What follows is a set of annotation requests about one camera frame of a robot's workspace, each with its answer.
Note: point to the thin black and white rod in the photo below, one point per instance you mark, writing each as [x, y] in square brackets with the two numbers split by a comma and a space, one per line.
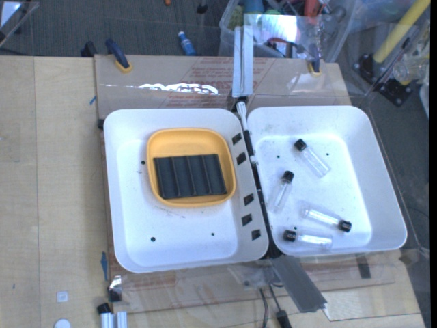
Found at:
[248, 141]

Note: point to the yellow plate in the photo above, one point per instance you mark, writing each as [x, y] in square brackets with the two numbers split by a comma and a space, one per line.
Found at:
[187, 142]

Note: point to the black ribbed rack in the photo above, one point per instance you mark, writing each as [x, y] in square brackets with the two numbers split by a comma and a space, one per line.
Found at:
[189, 176]

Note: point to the clear vial with black cap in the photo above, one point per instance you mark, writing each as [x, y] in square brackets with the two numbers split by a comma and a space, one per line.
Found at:
[314, 160]
[309, 239]
[324, 218]
[282, 190]

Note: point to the white plastic tray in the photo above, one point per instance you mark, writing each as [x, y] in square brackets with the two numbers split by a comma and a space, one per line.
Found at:
[191, 231]
[355, 183]

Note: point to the brown cardboard board red print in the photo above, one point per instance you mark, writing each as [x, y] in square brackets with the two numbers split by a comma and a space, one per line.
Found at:
[136, 77]

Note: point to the blue bottle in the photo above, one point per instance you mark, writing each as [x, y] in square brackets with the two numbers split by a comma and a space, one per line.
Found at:
[186, 43]

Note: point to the clear plastic storage bin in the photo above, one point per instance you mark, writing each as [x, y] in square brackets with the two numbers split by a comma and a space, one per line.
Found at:
[239, 2]

